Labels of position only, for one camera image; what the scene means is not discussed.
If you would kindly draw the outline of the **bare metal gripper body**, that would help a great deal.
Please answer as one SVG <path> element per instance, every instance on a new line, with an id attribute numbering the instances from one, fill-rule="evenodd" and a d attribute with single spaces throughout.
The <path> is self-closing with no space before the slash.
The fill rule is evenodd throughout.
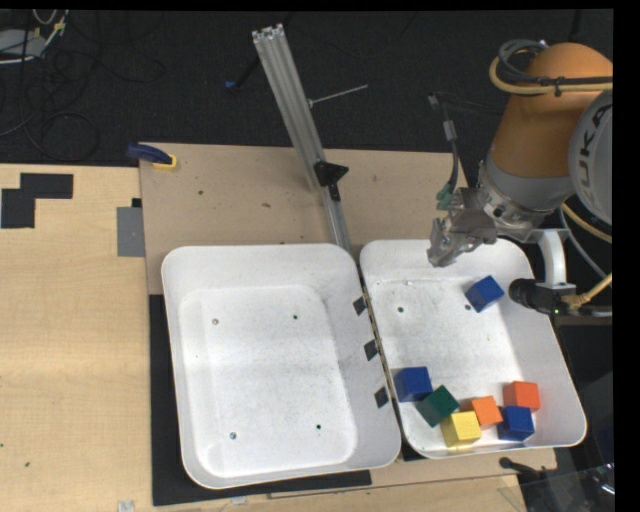
<path id="1" fill-rule="evenodd" d="M 489 186 L 459 188 L 441 220 L 442 244 L 493 244 L 499 236 L 524 242 L 545 217 L 545 210 L 521 205 Z"/>

